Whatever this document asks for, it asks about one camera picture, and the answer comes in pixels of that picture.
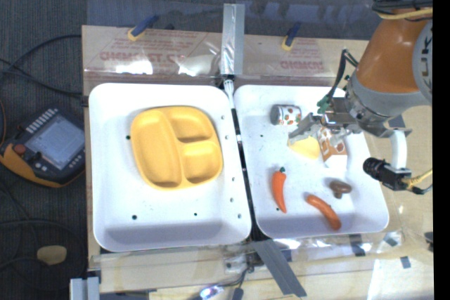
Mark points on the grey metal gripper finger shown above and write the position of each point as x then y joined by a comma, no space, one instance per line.
303,126
328,130

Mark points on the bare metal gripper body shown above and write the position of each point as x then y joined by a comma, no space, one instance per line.
342,114

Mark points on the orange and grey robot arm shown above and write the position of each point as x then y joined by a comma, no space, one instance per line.
386,56

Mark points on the white can with red print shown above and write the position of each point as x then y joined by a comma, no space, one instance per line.
285,115

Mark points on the pale yellow wedge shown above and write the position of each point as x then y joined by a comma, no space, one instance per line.
306,148

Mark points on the white and orange carton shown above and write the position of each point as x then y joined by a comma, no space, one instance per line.
334,152

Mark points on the white plastic tray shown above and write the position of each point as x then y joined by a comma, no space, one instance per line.
116,186
302,182

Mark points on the brown mushroom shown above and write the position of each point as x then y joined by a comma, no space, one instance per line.
339,188

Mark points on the orange carrot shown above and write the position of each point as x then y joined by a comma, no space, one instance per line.
279,188

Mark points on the brown cardboard board red print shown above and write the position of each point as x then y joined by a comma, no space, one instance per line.
267,59

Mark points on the orange sausage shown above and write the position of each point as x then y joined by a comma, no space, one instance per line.
325,210

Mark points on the yellow divided plate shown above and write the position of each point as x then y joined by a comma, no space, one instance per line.
158,147

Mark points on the beige oval object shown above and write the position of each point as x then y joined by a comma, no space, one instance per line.
52,254

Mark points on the black cylinder on white bracket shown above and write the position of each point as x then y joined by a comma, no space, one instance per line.
385,170

